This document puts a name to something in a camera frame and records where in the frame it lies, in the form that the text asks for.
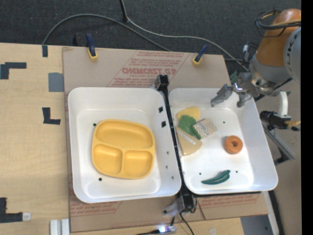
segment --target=cardboard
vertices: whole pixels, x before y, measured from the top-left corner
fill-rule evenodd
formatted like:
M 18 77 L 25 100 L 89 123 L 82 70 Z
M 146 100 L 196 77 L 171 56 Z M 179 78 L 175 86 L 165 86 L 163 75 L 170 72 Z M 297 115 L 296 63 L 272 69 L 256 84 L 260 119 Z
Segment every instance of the cardboard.
M 188 225 L 196 235 L 244 235 L 244 230 L 241 225 L 240 218 L 229 218 L 220 220 L 203 220 L 188 222 Z M 180 222 L 178 218 L 175 219 L 174 226 L 177 229 L 178 235 L 191 235 L 191 231 L 184 222 Z M 80 232 L 78 235 L 135 235 L 147 234 L 150 231 L 156 230 L 160 226 L 140 226 L 130 228 L 118 228 L 110 230 L 101 230 L 93 232 Z
M 162 209 L 172 204 L 175 196 L 97 204 L 78 200 L 72 190 L 67 97 L 71 90 L 78 87 L 149 88 L 158 74 L 169 76 L 169 92 L 181 87 L 221 88 L 225 83 L 230 84 L 224 59 L 221 55 L 204 55 L 201 64 L 194 66 L 194 53 L 124 49 L 98 49 L 97 52 L 98 58 L 91 60 L 84 47 L 63 48 L 71 232 L 170 223 L 172 218 L 162 215 Z M 261 194 L 246 195 L 244 198 L 233 195 L 227 197 L 227 201 L 221 198 L 199 198 L 195 213 L 188 213 L 186 220 L 268 213 Z

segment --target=black cable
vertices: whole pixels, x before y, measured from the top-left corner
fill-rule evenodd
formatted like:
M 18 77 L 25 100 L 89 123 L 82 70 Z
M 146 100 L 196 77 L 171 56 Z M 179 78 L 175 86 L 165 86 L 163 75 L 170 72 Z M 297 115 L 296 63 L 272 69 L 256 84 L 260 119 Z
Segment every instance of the black cable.
M 73 15 L 73 16 L 69 16 L 61 21 L 59 21 L 56 25 L 54 25 L 54 27 L 49 31 L 49 33 L 47 34 L 47 36 L 45 37 L 45 39 L 43 40 L 43 43 L 42 45 L 45 45 L 46 42 L 47 42 L 47 39 L 50 37 L 51 33 L 58 27 L 60 26 L 62 23 L 64 23 L 65 21 L 68 21 L 70 19 L 73 19 L 73 18 L 78 18 L 78 17 L 96 17 L 96 18 L 102 18 L 102 19 L 106 19 L 106 20 L 109 20 L 111 22 L 114 22 L 114 23 L 117 23 L 125 28 L 127 28 L 128 30 L 134 32 L 135 34 L 139 35 L 140 37 L 144 38 L 145 40 L 149 41 L 150 43 L 158 46 L 159 48 L 161 48 L 162 50 L 165 50 L 165 51 L 171 51 L 170 49 L 166 48 L 166 47 L 163 47 L 161 45 L 159 45 L 158 43 L 154 42 L 153 40 L 147 38 L 146 36 L 142 35 L 141 33 L 139 33 L 138 31 L 124 25 L 123 23 L 117 21 L 117 20 L 114 20 L 112 18 L 108 18 L 106 16 L 102 16 L 102 15 L 97 15 L 97 14 L 76 14 L 76 15 Z
M 149 233 L 139 233 L 139 234 L 136 234 L 136 235 L 150 235 L 150 234 L 159 234 L 160 231 L 159 230 L 154 230 L 152 232 L 149 232 Z
M 255 49 L 257 49 L 259 47 L 258 44 L 254 43 L 254 42 L 251 42 L 251 41 L 248 41 L 246 43 L 246 45 L 251 46 L 251 47 L 253 47 Z
M 126 7 L 125 7 L 125 4 L 124 4 L 124 1 L 123 0 L 120 0 L 122 1 L 122 7 L 123 7 L 123 10 L 126 12 Z M 162 36 L 162 37 L 170 37 L 170 38 L 193 38 L 193 39 L 202 39 L 202 40 L 205 40 L 206 42 L 209 42 L 215 46 L 217 46 L 219 49 L 221 49 L 222 51 L 224 51 L 227 55 L 229 55 L 230 57 L 232 57 L 229 53 L 227 53 L 227 51 L 225 51 L 223 48 L 221 48 L 219 45 L 215 44 L 214 42 L 208 40 L 208 39 L 203 39 L 203 38 L 198 38 L 198 37 L 192 37 L 192 36 L 165 36 L 165 35 L 161 35 L 161 34 L 158 34 L 158 33 L 154 33 L 154 32 L 151 32 L 151 31 L 148 31 L 148 30 L 145 30 L 143 28 L 141 28 L 140 26 L 136 25 L 134 22 L 131 21 L 131 19 L 129 17 L 127 17 L 126 15 L 126 18 L 128 19 L 128 22 L 131 22 L 133 25 L 135 25 L 136 27 L 140 28 L 141 30 L 143 31 L 146 31 L 146 32 L 149 32 L 150 34 L 154 34 L 154 35 L 159 35 L 159 36 Z
M 192 211 L 190 211 L 191 213 L 195 213 L 196 209 L 197 209 L 197 206 L 198 206 L 198 200 L 197 200 L 197 198 L 195 198 L 195 199 L 196 199 L 195 207 L 193 208 Z
M 283 29 L 282 29 L 282 31 L 281 31 L 281 32 L 279 32 L 279 34 L 277 34 L 277 35 L 275 35 L 275 36 L 264 36 L 264 35 L 262 35 L 262 34 L 260 33 L 259 28 L 257 28 L 258 34 L 259 34 L 261 37 L 263 37 L 263 38 L 269 38 L 269 37 L 279 37 L 281 34 L 283 34 L 283 33 L 284 33 L 284 31 L 285 31 L 285 30 L 286 30 L 286 28 L 283 28 Z
M 172 222 L 171 222 L 170 226 L 173 226 L 173 225 L 174 225 L 174 221 L 175 221 L 175 216 L 173 217 L 173 219 L 172 219 Z
M 224 58 L 225 61 L 227 62 L 242 62 L 242 59 L 239 59 L 239 58 L 235 58 L 235 59 L 232 59 L 232 58 Z
M 124 6 L 124 2 L 123 2 L 123 0 L 119 0 L 119 3 L 120 3 L 121 8 L 122 8 L 123 22 L 124 22 L 124 23 L 127 23 L 127 22 L 128 22 L 128 19 L 127 19 L 126 8 L 125 8 L 125 6 Z
M 280 25 L 267 25 L 267 24 L 262 23 L 262 20 L 265 17 L 280 14 L 281 12 L 282 12 L 281 10 L 276 10 L 276 9 L 261 12 L 256 17 L 254 23 L 260 29 L 282 29 L 282 28 L 288 28 L 288 27 L 296 27 L 296 26 L 300 27 L 301 26 L 301 20 L 299 20 L 298 22 L 280 24 Z
M 187 221 L 182 217 L 181 213 L 180 213 L 180 217 L 181 219 L 185 222 L 185 224 L 188 226 L 189 230 L 191 231 L 192 235 L 195 235 L 194 232 L 192 231 L 191 227 L 189 226 L 189 224 L 187 223 Z

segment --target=toy food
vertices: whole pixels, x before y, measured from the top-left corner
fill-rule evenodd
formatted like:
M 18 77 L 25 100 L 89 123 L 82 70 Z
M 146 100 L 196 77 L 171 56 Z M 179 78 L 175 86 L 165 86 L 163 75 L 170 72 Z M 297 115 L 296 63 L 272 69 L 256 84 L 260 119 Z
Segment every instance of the toy food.
M 230 178 L 229 174 L 230 174 L 230 170 L 225 170 L 225 171 L 222 171 L 221 173 L 219 173 L 214 178 L 203 180 L 203 181 L 201 181 L 201 183 L 206 184 L 206 185 L 221 184 Z
M 224 148 L 230 154 L 237 154 L 242 150 L 243 142 L 237 136 L 228 136 L 224 141 Z
M 184 156 L 196 152 L 202 146 L 202 142 L 196 137 L 189 135 L 179 127 L 176 128 L 177 139 Z
M 179 119 L 178 127 L 182 129 L 183 131 L 187 132 L 189 135 L 194 136 L 191 127 L 196 124 L 196 120 L 188 115 L 182 115 Z
M 206 118 L 194 124 L 191 127 L 191 130 L 196 135 L 196 137 L 200 140 L 214 133 L 216 131 L 216 127 L 214 126 L 214 124 L 211 122 L 209 118 Z
M 107 119 L 94 130 L 92 163 L 104 175 L 140 179 L 153 168 L 155 147 L 155 138 L 147 126 Z
M 200 118 L 200 110 L 198 107 L 188 107 L 177 113 L 177 118 L 180 119 L 183 115 L 193 117 L 195 120 Z

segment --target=sponge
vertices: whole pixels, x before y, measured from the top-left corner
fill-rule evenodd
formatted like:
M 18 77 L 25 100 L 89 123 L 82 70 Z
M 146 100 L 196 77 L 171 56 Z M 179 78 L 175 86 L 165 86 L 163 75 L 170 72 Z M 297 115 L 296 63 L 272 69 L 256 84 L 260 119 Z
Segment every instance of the sponge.
M 216 127 L 209 118 L 201 120 L 191 127 L 192 132 L 200 140 L 216 131 Z
M 177 113 L 177 118 L 180 119 L 183 115 L 193 117 L 195 120 L 200 118 L 200 109 L 198 107 L 188 107 Z
M 179 119 L 178 127 L 187 132 L 189 135 L 194 136 L 195 134 L 192 131 L 191 127 L 196 123 L 197 121 L 193 117 L 188 115 L 182 115 Z

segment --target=gray carpet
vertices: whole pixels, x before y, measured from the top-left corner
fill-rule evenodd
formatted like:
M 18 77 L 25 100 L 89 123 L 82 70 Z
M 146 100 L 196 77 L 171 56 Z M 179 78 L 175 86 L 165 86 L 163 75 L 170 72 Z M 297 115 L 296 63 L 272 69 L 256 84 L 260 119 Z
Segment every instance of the gray carpet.
M 242 58 L 248 41 L 259 44 L 263 31 L 254 25 L 256 16 L 275 9 L 301 9 L 301 0 L 124 0 L 127 15 L 139 26 L 165 35 L 209 39 L 235 58 Z M 0 0 L 0 42 L 41 44 L 53 26 L 75 14 L 103 15 L 123 24 L 119 0 Z M 198 52 L 206 42 L 173 39 L 140 31 L 172 51 Z M 77 17 L 62 23 L 47 39 L 48 45 L 72 45 L 75 34 L 90 33 L 96 47 L 162 50 L 123 26 L 95 17 Z M 214 44 L 206 53 L 223 54 Z M 226 62 L 229 70 L 238 68 Z

